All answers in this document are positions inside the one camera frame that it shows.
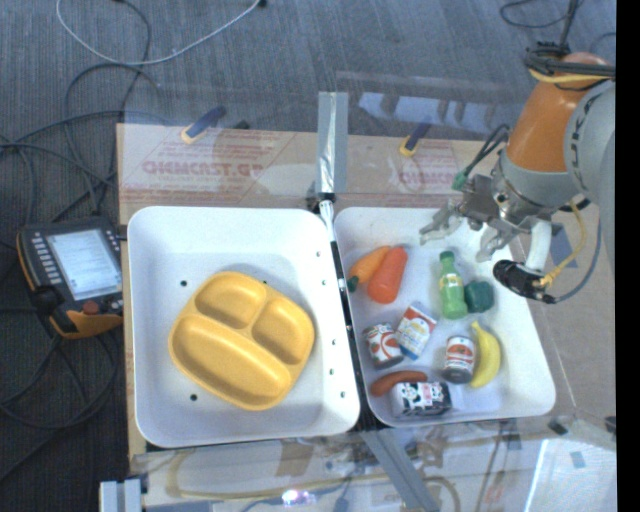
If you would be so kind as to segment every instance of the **green bottle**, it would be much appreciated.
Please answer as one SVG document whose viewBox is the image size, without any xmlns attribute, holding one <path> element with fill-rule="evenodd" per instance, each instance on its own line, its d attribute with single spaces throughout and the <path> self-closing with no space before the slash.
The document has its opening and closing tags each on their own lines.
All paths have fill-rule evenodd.
<svg viewBox="0 0 640 512">
<path fill-rule="evenodd" d="M 442 271 L 440 272 L 438 285 L 440 287 L 442 314 L 449 320 L 462 318 L 469 312 L 469 309 L 464 300 L 464 283 L 456 269 L 453 252 L 441 252 L 440 263 Z"/>
</svg>

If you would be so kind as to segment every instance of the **white tray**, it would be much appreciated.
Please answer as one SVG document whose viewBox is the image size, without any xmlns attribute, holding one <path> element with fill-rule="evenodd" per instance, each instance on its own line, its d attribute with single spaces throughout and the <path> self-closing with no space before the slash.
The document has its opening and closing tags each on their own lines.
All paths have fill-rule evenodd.
<svg viewBox="0 0 640 512">
<path fill-rule="evenodd" d="M 431 221 L 436 212 L 411 208 L 347 208 L 335 219 L 345 273 L 357 258 L 380 245 L 404 244 L 409 253 L 402 287 L 392 304 L 380 305 L 371 301 L 364 287 L 349 294 L 363 379 L 372 412 L 383 423 L 395 427 L 547 413 L 555 403 L 555 385 L 527 300 L 497 283 L 492 274 L 496 261 L 511 259 L 510 251 L 502 249 L 494 254 L 491 262 L 477 264 L 475 255 L 480 248 L 482 231 L 472 231 L 466 222 L 447 238 L 420 246 L 418 231 Z M 472 279 L 492 283 L 495 294 L 492 309 L 457 321 L 442 318 L 437 276 L 440 271 L 439 255 L 446 249 L 452 249 L 456 254 L 457 267 L 465 283 Z M 407 306 L 414 301 L 422 303 L 427 312 L 439 320 L 425 351 L 416 361 L 405 358 L 397 366 L 377 370 L 367 352 L 362 330 L 380 322 L 391 322 L 395 328 Z M 474 319 L 498 337 L 503 349 L 502 367 L 490 384 L 480 389 L 449 384 L 453 408 L 442 415 L 426 418 L 394 418 L 388 396 L 378 398 L 369 394 L 368 388 L 374 380 L 401 369 L 423 369 L 429 380 L 442 380 L 440 369 L 447 338 L 454 334 L 472 337 L 469 327 Z"/>
<path fill-rule="evenodd" d="M 156 206 L 132 217 L 135 415 L 149 442 L 175 448 L 334 435 L 355 424 L 360 403 L 328 240 L 320 218 L 304 210 Z M 223 270 L 266 281 L 314 322 L 316 340 L 298 381 L 266 411 L 208 393 L 169 355 L 174 319 L 196 288 Z"/>
</svg>

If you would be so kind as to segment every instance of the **metal bar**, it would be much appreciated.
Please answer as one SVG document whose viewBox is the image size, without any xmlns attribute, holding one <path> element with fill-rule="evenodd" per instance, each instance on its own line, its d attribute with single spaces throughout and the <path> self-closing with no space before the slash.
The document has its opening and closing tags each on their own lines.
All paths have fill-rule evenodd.
<svg viewBox="0 0 640 512">
<path fill-rule="evenodd" d="M 347 190 L 348 109 L 346 93 L 320 93 L 315 181 L 315 192 L 319 198 Z"/>
<path fill-rule="evenodd" d="M 440 512 L 406 452 L 398 445 L 392 429 L 361 432 L 360 437 L 380 461 L 407 509 Z"/>
<path fill-rule="evenodd" d="M 100 512 L 142 512 L 140 480 L 100 482 Z"/>
</svg>

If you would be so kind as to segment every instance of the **cable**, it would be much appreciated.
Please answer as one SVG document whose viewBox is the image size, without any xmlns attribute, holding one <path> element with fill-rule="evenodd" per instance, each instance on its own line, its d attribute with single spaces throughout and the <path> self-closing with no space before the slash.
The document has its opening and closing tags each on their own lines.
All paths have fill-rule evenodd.
<svg viewBox="0 0 640 512">
<path fill-rule="evenodd" d="M 112 333 L 108 333 L 111 337 L 112 337 L 112 341 L 116 342 L 117 340 L 115 339 L 115 337 L 113 336 Z M 19 459 L 18 461 L 14 462 L 3 474 L 0 475 L 0 483 L 2 483 L 9 475 L 11 475 L 14 471 L 16 471 L 22 464 L 24 464 L 27 460 L 29 460 L 31 457 L 33 457 L 36 453 L 38 453 L 42 448 L 44 448 L 44 446 L 46 446 L 47 444 L 49 444 L 60 432 L 80 425 L 82 423 L 87 422 L 88 420 L 90 420 L 91 418 L 93 418 L 101 409 L 102 407 L 104 407 L 104 405 L 106 404 L 106 398 L 108 398 L 109 393 L 108 391 L 111 390 L 111 387 L 113 386 L 113 383 L 115 382 L 115 377 L 117 376 L 118 373 L 118 369 L 119 369 L 119 365 L 118 365 L 118 344 L 114 343 L 116 346 L 116 355 L 114 356 L 111 351 L 107 348 L 106 343 L 104 342 L 104 340 L 102 339 L 102 337 L 97 337 L 96 338 L 100 344 L 102 345 L 103 349 L 105 350 L 105 352 L 108 354 L 108 357 L 112 363 L 112 373 L 110 375 L 110 378 L 108 380 L 108 382 L 105 384 L 105 386 L 101 389 L 101 391 L 99 393 L 96 394 L 96 397 L 91 400 L 90 402 L 87 402 L 86 400 L 86 396 L 84 394 L 84 391 L 81 392 L 81 397 L 83 399 L 83 401 L 85 402 L 84 407 L 78 412 L 76 413 L 69 422 L 62 424 L 59 428 L 52 428 L 51 425 L 36 425 L 35 428 L 40 429 L 40 430 L 45 430 L 48 435 L 45 437 L 45 439 L 43 439 L 40 443 L 36 444 L 35 446 L 33 446 L 21 459 Z M 51 347 L 51 349 L 53 349 L 53 351 L 57 350 L 59 348 L 59 344 L 55 344 L 55 347 Z M 37 370 L 40 370 L 41 367 L 43 366 L 43 363 L 45 363 L 45 361 L 47 360 L 47 358 L 45 358 L 45 360 L 43 362 L 40 363 L 39 367 Z M 66 358 L 63 358 L 63 361 L 65 361 L 65 364 L 69 363 L 68 360 Z M 68 367 L 68 369 L 70 370 L 72 379 L 77 379 L 77 374 L 75 373 L 75 371 L 71 368 Z M 78 382 L 75 383 L 78 387 L 77 389 L 81 389 L 81 386 L 79 385 Z M 6 410 L 6 406 L 4 405 L 4 403 L 6 403 L 8 400 L 3 400 L 3 412 L 4 410 Z M 21 424 L 24 424 L 22 421 L 21 417 L 17 418 L 17 421 L 19 421 Z"/>
<path fill-rule="evenodd" d="M 561 295 L 559 297 L 555 297 L 554 304 L 557 304 L 559 302 L 563 302 L 563 301 L 565 301 L 567 299 L 570 299 L 574 295 L 576 295 L 580 290 L 582 290 L 584 288 L 584 285 L 587 284 L 587 282 L 591 278 L 591 274 L 593 274 L 593 271 L 596 268 L 596 263 L 598 262 L 598 257 L 600 255 L 600 248 L 602 246 L 602 242 L 601 242 L 602 225 L 601 225 L 600 221 L 598 221 L 598 234 L 597 234 L 597 237 L 598 238 L 596 240 L 596 248 L 595 248 L 595 250 L 593 252 L 593 256 L 591 258 L 591 264 L 589 265 L 589 268 L 587 269 L 586 274 L 584 275 L 582 280 L 578 283 L 578 285 L 573 290 L 571 290 L 571 291 L 569 291 L 569 292 L 567 292 L 564 295 Z"/>
<path fill-rule="evenodd" d="M 474 159 L 471 161 L 471 163 L 467 165 L 464 169 L 462 169 L 453 178 L 453 183 L 451 185 L 451 188 L 453 190 L 457 190 L 457 191 L 462 190 L 462 187 L 464 186 L 465 182 L 469 178 L 469 175 L 471 174 L 471 171 L 473 171 L 475 166 L 478 165 L 482 160 L 484 160 L 484 158 L 487 155 L 491 154 L 501 143 L 509 140 L 509 129 L 510 128 L 508 125 L 501 124 L 498 127 L 496 127 L 493 130 L 493 132 L 491 132 L 491 134 L 489 134 L 489 137 L 484 142 L 484 144 L 480 148 L 480 151 L 478 151 L 478 153 L 476 154 Z"/>
<path fill-rule="evenodd" d="M 580 211 L 584 210 L 587 206 L 589 206 L 591 204 L 591 199 L 587 199 L 586 197 L 584 199 L 582 199 L 578 204 L 576 204 L 576 208 Z M 558 208 L 559 211 L 561 212 L 565 212 L 565 213 L 571 213 L 573 210 L 571 209 L 571 206 L 569 205 L 562 205 L 560 208 Z"/>
<path fill-rule="evenodd" d="M 7 142 L 11 142 L 11 139 L 4 135 L 0 135 L 0 138 L 4 139 Z M 17 148 L 18 154 L 22 158 L 24 165 L 27 169 L 27 177 L 29 181 L 29 194 L 27 196 L 27 213 L 25 215 L 24 223 L 29 224 L 31 222 L 31 218 L 33 216 L 33 211 L 35 207 L 35 196 L 36 196 L 36 179 L 35 179 L 35 171 L 33 170 L 33 163 L 25 154 L 25 151 L 22 148 Z M 12 244 L 5 242 L 4 240 L 0 240 L 0 244 L 8 247 L 10 249 L 14 249 Z"/>
<path fill-rule="evenodd" d="M 520 23 L 520 22 L 517 22 L 517 21 L 513 21 L 512 19 L 507 17 L 507 15 L 505 14 L 505 12 L 508 9 L 512 9 L 513 7 L 518 7 L 520 5 L 526 5 L 526 4 L 529 4 L 529 3 L 533 2 L 533 1 L 534 0 L 518 0 L 516 2 L 510 2 L 508 4 L 505 4 L 502 7 L 500 7 L 500 11 L 499 11 L 500 12 L 500 17 L 502 18 L 502 20 L 505 23 L 507 23 L 508 25 L 514 26 L 514 27 L 547 28 L 547 27 L 551 27 L 551 26 L 555 25 L 556 23 L 560 23 L 561 21 L 564 21 L 564 20 L 571 20 L 572 21 L 573 20 L 573 15 L 575 14 L 575 9 L 577 9 L 584 2 L 584 0 L 582 0 L 582 2 L 576 4 L 575 9 L 574 9 L 574 14 L 571 14 L 571 9 L 569 9 L 569 12 L 567 12 L 566 14 L 563 14 L 560 18 L 557 18 L 555 20 L 551 20 L 551 21 L 548 21 L 548 22 L 545 22 L 545 23 L 541 23 L 539 25 L 532 25 L 532 24 L 528 24 L 528 23 Z"/>
<path fill-rule="evenodd" d="M 151 65 L 151 64 L 160 64 L 160 63 L 163 63 L 163 62 L 168 62 L 168 61 L 173 60 L 176 57 L 179 57 L 180 55 L 186 53 L 187 51 L 195 48 L 196 46 L 199 46 L 200 44 L 204 43 L 205 41 L 208 41 L 212 37 L 217 36 L 218 34 L 223 32 L 224 30 L 226 30 L 229 27 L 231 27 L 232 25 L 236 24 L 238 21 L 240 21 L 245 16 L 250 14 L 256 7 L 258 7 L 259 4 L 262 4 L 263 2 L 264 2 L 264 0 L 254 0 L 254 2 L 251 4 L 251 6 L 249 6 L 248 9 L 246 9 L 245 11 L 240 13 L 235 18 L 231 19 L 230 21 L 228 21 L 227 23 L 225 23 L 221 27 L 215 29 L 213 32 L 210 32 L 206 36 L 201 37 L 200 39 L 194 41 L 193 43 L 185 46 L 181 50 L 173 52 L 171 55 L 168 55 L 166 57 L 162 57 L 162 58 L 159 58 L 159 59 L 142 60 L 142 61 L 137 61 L 137 62 L 124 62 L 124 61 L 119 61 L 117 59 L 113 59 L 113 58 L 111 58 L 111 57 L 109 57 L 109 56 L 107 56 L 107 55 L 105 55 L 103 53 L 100 53 L 99 51 L 97 51 L 96 49 L 91 47 L 88 43 L 83 41 L 73 30 L 71 30 L 71 28 L 66 24 L 66 22 L 62 18 L 62 14 L 60 12 L 60 4 L 62 3 L 62 0 L 57 0 L 56 1 L 56 15 L 58 17 L 58 21 L 60 22 L 62 27 L 69 33 L 69 35 L 71 37 L 73 37 L 82 46 L 84 46 L 87 50 L 89 50 L 91 53 L 96 55 L 97 57 L 100 57 L 101 59 L 104 59 L 106 61 L 112 62 L 114 64 L 124 64 L 124 65 L 127 65 L 127 66 L 147 66 L 147 65 Z"/>
<path fill-rule="evenodd" d="M 104 343 L 101 337 L 96 337 L 96 339 L 100 342 L 104 351 L 107 353 L 107 356 L 111 361 L 111 365 L 112 365 L 111 374 L 106 384 L 96 394 L 95 398 L 91 402 L 86 404 L 85 407 L 83 407 L 80 411 L 74 414 L 69 420 L 60 422 L 60 423 L 38 422 L 36 420 L 32 420 L 30 418 L 27 418 L 21 414 L 18 414 L 12 411 L 7 405 L 4 404 L 4 402 L 0 404 L 0 411 L 4 413 L 6 416 L 8 416 L 9 418 L 13 419 L 14 421 L 24 426 L 40 429 L 40 430 L 65 430 L 71 427 L 81 425 L 82 423 L 86 422 L 94 414 L 96 414 L 106 403 L 106 398 L 108 397 L 108 393 L 111 390 L 113 383 L 115 382 L 115 378 L 118 372 L 117 359 L 115 359 L 111 354 L 111 352 L 109 351 L 109 349 L 107 349 L 106 344 Z M 75 374 L 75 372 L 72 371 L 72 368 L 70 367 L 69 367 L 69 372 L 72 375 L 72 380 L 75 381 L 74 385 L 76 386 L 76 389 L 79 389 L 80 384 L 77 381 L 77 375 Z"/>
<path fill-rule="evenodd" d="M 549 76 L 536 71 L 535 69 L 529 69 L 529 73 L 531 76 L 540 82 L 546 82 L 550 84 L 566 84 L 571 82 L 580 82 L 583 80 L 609 80 L 609 76 L 606 75 L 581 75 L 581 74 L 573 74 L 573 75 L 562 75 L 562 76 Z"/>
<path fill-rule="evenodd" d="M 144 14 L 134 5 L 130 4 L 129 2 L 122 0 L 122 2 L 124 5 L 126 5 L 128 8 L 132 9 L 142 20 L 142 22 L 145 25 L 146 31 L 147 31 L 147 37 L 146 37 L 146 41 L 145 41 L 145 48 L 144 48 L 144 53 L 142 55 L 142 60 L 145 60 L 148 55 L 149 55 L 149 49 L 151 47 L 151 25 L 149 24 L 149 21 L 147 20 L 147 18 L 144 16 Z M 156 89 L 156 91 L 158 90 L 158 84 L 145 72 L 143 71 L 142 67 L 134 67 L 134 66 L 128 66 L 126 64 L 116 64 L 116 63 L 101 63 L 101 64 L 96 64 L 94 66 L 90 66 L 89 68 L 83 70 L 81 73 L 77 74 L 74 79 L 71 81 L 71 83 L 69 84 L 69 86 L 67 87 L 67 91 L 65 93 L 65 97 L 64 97 L 64 114 L 65 117 L 69 116 L 69 110 L 70 110 L 70 106 L 69 106 L 69 98 L 71 95 L 71 90 L 73 89 L 74 85 L 76 83 L 78 83 L 84 76 L 88 75 L 89 73 L 92 73 L 94 71 L 97 70 L 101 70 L 101 69 L 105 69 L 105 68 L 109 68 L 109 67 L 122 67 L 124 69 L 127 69 L 129 71 L 133 71 L 135 72 L 135 76 L 133 78 L 133 81 L 131 82 L 131 84 L 129 85 L 129 87 L 127 88 L 127 92 L 125 93 L 125 96 L 122 100 L 121 103 L 121 109 L 124 111 L 125 106 L 127 104 L 127 101 L 129 99 L 129 95 L 131 94 L 131 92 L 133 91 L 133 87 L 135 86 L 138 78 L 140 76 L 143 76 L 144 78 L 146 78 L 149 82 L 151 82 L 151 84 L 153 85 L 153 87 Z M 84 163 L 86 165 L 86 162 L 83 160 L 82 155 L 80 154 L 80 151 L 77 148 L 77 145 L 74 141 L 73 138 L 73 134 L 71 133 L 71 127 L 69 125 L 69 123 L 65 123 L 63 125 L 64 128 L 64 132 L 65 132 L 65 136 L 67 138 L 67 144 L 69 146 L 69 149 L 71 150 L 72 155 L 74 156 L 74 158 L 76 160 L 78 160 L 81 163 Z M 113 170 L 113 165 L 114 165 L 114 154 L 115 151 L 111 152 L 111 161 L 109 163 L 108 169 L 111 171 Z M 103 187 L 100 187 L 99 185 L 97 187 L 94 187 L 93 184 L 91 183 L 91 180 L 89 180 L 86 176 L 85 176 L 85 180 L 87 182 L 87 192 L 91 198 L 92 204 L 94 205 L 92 214 L 93 215 L 98 215 L 100 213 L 100 203 L 102 201 L 102 199 L 105 197 L 105 189 Z M 96 198 L 96 193 L 102 191 L 102 197 L 100 199 Z"/>
<path fill-rule="evenodd" d="M 578 221 L 578 226 L 580 227 L 580 242 L 578 242 L 578 245 L 573 250 L 573 252 L 569 256 L 567 256 L 564 260 L 562 260 L 562 262 L 560 262 L 557 267 L 555 267 L 553 270 L 548 272 L 544 277 L 542 277 L 541 279 L 539 279 L 534 283 L 534 286 L 538 288 L 549 288 L 553 284 L 553 281 L 565 269 L 565 267 L 569 263 L 571 263 L 574 259 L 576 259 L 576 257 L 578 256 L 580 251 L 582 251 L 582 249 L 586 244 L 587 230 L 585 228 L 584 221 L 582 220 L 582 215 L 580 215 L 580 211 L 578 210 L 578 208 L 576 208 L 573 201 L 570 201 L 569 205 L 571 206 L 571 210 L 573 211 L 573 214 L 576 216 L 576 219 Z"/>
<path fill-rule="evenodd" d="M 23 395 L 25 395 L 42 377 L 42 375 L 44 374 L 46 367 L 48 366 L 49 362 L 51 361 L 51 356 L 54 354 L 54 352 L 58 349 L 58 347 L 60 346 L 60 342 L 62 341 L 62 337 L 60 335 L 54 336 L 54 338 L 52 339 L 52 343 L 51 346 L 49 347 L 49 350 L 47 351 L 47 353 L 45 354 L 45 356 L 42 358 L 42 361 L 40 361 L 40 364 L 38 364 L 38 366 L 36 367 L 36 369 L 34 370 L 33 374 L 31 375 L 31 377 L 29 377 L 29 381 L 27 382 L 27 384 L 25 386 L 23 386 L 20 390 L 14 392 L 12 395 L 9 395 L 8 397 L 4 397 L 0 400 L 0 405 L 1 406 L 8 406 L 11 402 L 21 398 Z"/>
<path fill-rule="evenodd" d="M 108 181 L 106 181 L 101 176 L 98 176 L 97 174 L 95 174 L 94 171 L 92 169 L 90 169 L 89 167 L 87 167 L 86 165 L 83 165 L 82 163 L 75 161 L 73 158 L 69 158 L 68 156 L 63 155 L 62 153 L 59 153 L 58 151 L 55 151 L 54 149 L 45 148 L 44 146 L 38 146 L 36 144 L 26 144 L 26 143 L 23 143 L 23 142 L 3 143 L 3 144 L 0 144 L 0 148 L 3 148 L 3 149 L 6 149 L 6 148 L 35 149 L 37 151 L 43 151 L 45 153 L 49 153 L 51 155 L 54 155 L 54 156 L 60 158 L 61 160 L 65 160 L 65 161 L 67 161 L 69 163 L 72 163 L 73 165 L 78 167 L 80 170 L 82 170 L 83 172 L 85 172 L 89 176 L 92 176 L 92 177 L 96 178 L 97 180 L 101 181 L 105 185 L 113 186 L 112 183 L 109 183 Z"/>
<path fill-rule="evenodd" d="M 70 117 L 66 117 L 63 118 L 59 121 L 55 121 L 53 123 L 50 123 L 48 125 L 42 126 L 40 128 L 37 128 L 36 130 L 33 130 L 25 135 L 22 135 L 21 137 L 19 137 L 18 139 L 16 139 L 15 141 L 11 141 L 7 144 L 4 145 L 0 145 L 0 147 L 5 147 L 5 148 L 16 148 L 17 151 L 23 153 L 23 158 L 25 159 L 26 165 L 27 165 L 27 169 L 29 171 L 30 174 L 33 174 L 33 164 L 30 162 L 30 160 L 26 157 L 26 155 L 24 155 L 24 149 L 29 147 L 31 149 L 34 150 L 40 150 L 40 151 L 44 151 L 44 152 L 48 152 L 48 153 L 53 153 L 57 156 L 60 156 L 60 158 L 70 161 L 73 165 L 80 165 L 78 164 L 78 162 L 76 162 L 73 159 L 70 159 L 64 155 L 61 155 L 53 150 L 49 150 L 48 148 L 43 148 L 41 146 L 37 146 L 37 145 L 26 145 L 24 143 L 22 143 L 21 141 L 24 141 L 28 138 L 31 137 L 35 137 L 36 135 L 39 135 L 45 131 L 51 130 L 53 128 L 57 128 L 59 126 L 63 126 L 67 123 L 71 123 L 71 122 L 76 122 L 76 121 L 84 121 L 84 120 L 88 120 L 88 119 L 92 119 L 94 117 L 102 117 L 102 116 L 121 116 L 122 114 L 128 114 L 128 115 L 135 115 L 135 116 L 143 116 L 143 117 L 149 117 L 152 119 L 155 119 L 157 121 L 160 121 L 161 123 L 165 124 L 165 125 L 170 125 L 172 124 L 172 121 L 170 119 L 167 119 L 159 114 L 155 114 L 155 113 L 151 113 L 151 112 L 145 112 L 145 111 L 140 111 L 140 110 L 123 110 L 123 109 L 113 109 L 113 110 L 101 110 L 101 111 L 97 111 L 97 112 L 89 112 L 86 114 L 78 114 L 75 116 L 70 116 Z M 10 141 L 10 139 L 8 139 L 7 137 L 2 137 L 3 139 Z M 7 155 L 7 151 L 2 151 L 0 150 L 0 157 L 1 156 L 5 156 Z M 111 172 L 109 175 L 107 175 L 107 177 L 105 178 L 105 180 L 108 183 L 105 183 L 105 186 L 113 186 L 109 180 L 113 179 L 116 176 L 116 172 Z M 33 211 L 34 209 L 34 196 L 35 196 L 35 178 L 31 178 L 32 180 L 32 186 L 30 187 L 30 195 L 29 195 L 29 199 L 28 199 L 28 206 L 27 206 L 27 210 L 29 212 Z M 64 215 L 68 210 L 70 210 L 71 208 L 73 208 L 76 204 L 78 204 L 80 201 L 82 201 L 90 192 L 88 190 L 85 190 L 82 194 L 80 194 L 80 196 L 78 196 L 76 199 L 74 199 L 71 204 L 67 205 L 66 207 L 64 207 L 60 212 L 58 212 L 56 215 L 54 215 L 54 217 L 52 219 L 50 219 L 50 222 L 55 222 L 56 220 L 58 220 L 62 215 Z M 32 218 L 33 214 L 29 213 L 27 216 L 27 219 L 25 224 L 28 224 Z M 11 250 L 15 250 L 15 245 L 13 243 L 9 243 L 6 242 L 4 240 L 0 240 L 0 245 L 7 247 L 8 249 Z"/>
</svg>

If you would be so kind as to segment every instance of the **white wire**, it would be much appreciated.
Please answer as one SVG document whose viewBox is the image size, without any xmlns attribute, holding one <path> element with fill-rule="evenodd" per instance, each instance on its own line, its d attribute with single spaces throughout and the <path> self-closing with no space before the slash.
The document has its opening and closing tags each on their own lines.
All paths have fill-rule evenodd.
<svg viewBox="0 0 640 512">
<path fill-rule="evenodd" d="M 57 2 L 56 2 L 56 15 L 58 16 L 58 21 L 60 22 L 60 24 L 71 35 L 71 37 L 73 37 L 77 42 L 79 42 L 82 46 L 84 46 L 87 50 L 89 50 L 94 55 L 97 55 L 101 59 L 104 59 L 106 61 L 112 62 L 114 64 L 119 64 L 119 65 L 124 65 L 124 66 L 144 66 L 144 65 L 149 65 L 149 64 L 160 64 L 162 62 L 170 61 L 172 59 L 175 59 L 176 57 L 179 57 L 180 55 L 182 55 L 183 53 L 187 52 L 188 50 L 191 50 L 192 48 L 195 48 L 199 44 L 204 43 L 208 39 L 211 39 L 212 37 L 218 35 L 220 32 L 222 32 L 223 30 L 228 29 L 231 25 L 234 25 L 236 22 L 240 21 L 242 18 L 244 18 L 246 15 L 248 15 L 251 11 L 253 11 L 258 6 L 260 1 L 261 0 L 255 0 L 253 2 L 253 4 L 251 4 L 251 6 L 247 10 L 245 10 L 242 13 L 240 13 L 238 16 L 233 18 L 231 21 L 228 21 L 227 23 L 225 23 L 221 27 L 217 28 L 213 32 L 211 32 L 211 33 L 207 34 L 206 36 L 201 37 L 197 41 L 194 41 L 193 43 L 185 46 L 184 48 L 182 48 L 182 50 L 173 52 L 171 55 L 168 55 L 167 57 L 162 57 L 160 59 L 144 60 L 144 61 L 139 61 L 139 62 L 122 62 L 122 61 L 119 61 L 117 59 L 113 59 L 113 58 L 111 58 L 111 57 L 109 57 L 109 56 L 107 56 L 107 55 L 105 55 L 103 53 L 100 53 L 95 48 L 91 47 L 89 44 L 87 44 L 82 39 L 80 39 L 80 37 L 73 30 L 71 30 L 71 28 L 69 28 L 69 26 L 66 24 L 66 22 L 62 18 L 62 14 L 60 13 L 60 4 L 62 3 L 62 0 L 57 0 Z"/>
</svg>

